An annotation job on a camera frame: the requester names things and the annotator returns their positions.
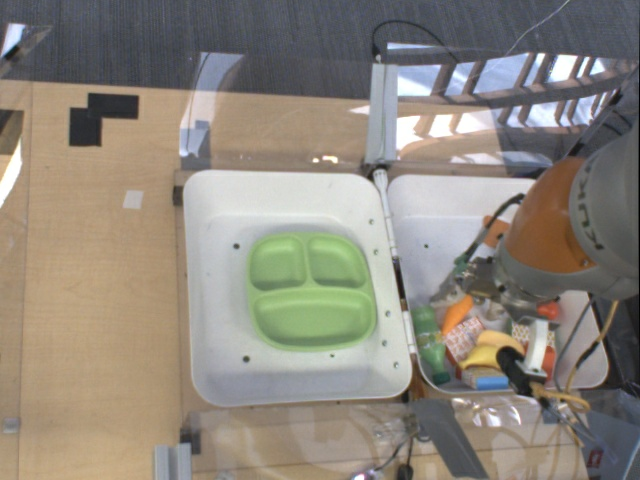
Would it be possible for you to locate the blue block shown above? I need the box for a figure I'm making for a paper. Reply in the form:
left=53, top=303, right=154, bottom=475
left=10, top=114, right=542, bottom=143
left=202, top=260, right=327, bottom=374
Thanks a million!
left=474, top=374, right=510, bottom=392

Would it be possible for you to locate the green divided plate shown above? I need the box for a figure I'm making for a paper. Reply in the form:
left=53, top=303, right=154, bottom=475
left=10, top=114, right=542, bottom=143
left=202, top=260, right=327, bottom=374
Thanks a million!
left=246, top=232, right=378, bottom=353

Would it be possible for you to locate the thin black and white rod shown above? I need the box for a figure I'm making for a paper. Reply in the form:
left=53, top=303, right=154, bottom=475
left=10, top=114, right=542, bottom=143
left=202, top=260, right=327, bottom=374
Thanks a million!
left=372, top=167, right=418, bottom=355

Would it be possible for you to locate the orange carrot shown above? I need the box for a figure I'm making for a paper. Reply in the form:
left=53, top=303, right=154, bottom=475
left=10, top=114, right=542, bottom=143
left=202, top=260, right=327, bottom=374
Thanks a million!
left=440, top=294, right=475, bottom=337

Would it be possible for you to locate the green plastic bottle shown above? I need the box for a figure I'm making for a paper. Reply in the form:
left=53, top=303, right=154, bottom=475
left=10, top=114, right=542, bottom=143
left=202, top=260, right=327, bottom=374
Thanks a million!
left=410, top=304, right=453, bottom=387

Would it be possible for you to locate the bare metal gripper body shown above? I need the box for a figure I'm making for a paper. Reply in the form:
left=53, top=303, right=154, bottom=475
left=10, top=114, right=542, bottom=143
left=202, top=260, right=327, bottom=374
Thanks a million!
left=462, top=256, right=562, bottom=322

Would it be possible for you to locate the orange and white patterned packet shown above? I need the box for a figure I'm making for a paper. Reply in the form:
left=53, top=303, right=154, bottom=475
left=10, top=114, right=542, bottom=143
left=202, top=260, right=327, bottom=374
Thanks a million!
left=509, top=317, right=557, bottom=350

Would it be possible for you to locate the yellow banana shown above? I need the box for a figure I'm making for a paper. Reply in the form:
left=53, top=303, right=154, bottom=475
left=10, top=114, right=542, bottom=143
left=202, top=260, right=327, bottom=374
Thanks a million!
left=457, top=330, right=527, bottom=372

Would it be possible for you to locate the black cylinder on white bracket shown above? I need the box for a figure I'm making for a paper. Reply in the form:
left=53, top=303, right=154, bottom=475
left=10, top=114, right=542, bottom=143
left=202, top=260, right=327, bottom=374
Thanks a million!
left=496, top=317, right=561, bottom=398

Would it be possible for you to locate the white plastic tray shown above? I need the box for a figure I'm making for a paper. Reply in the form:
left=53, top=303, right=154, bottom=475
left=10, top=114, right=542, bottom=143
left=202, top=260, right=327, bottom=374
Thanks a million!
left=182, top=169, right=414, bottom=409
left=387, top=174, right=611, bottom=396

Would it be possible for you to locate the red and white packet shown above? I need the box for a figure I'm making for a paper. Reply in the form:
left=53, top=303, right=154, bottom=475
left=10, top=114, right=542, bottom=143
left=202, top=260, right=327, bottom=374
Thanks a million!
left=443, top=316, right=487, bottom=367

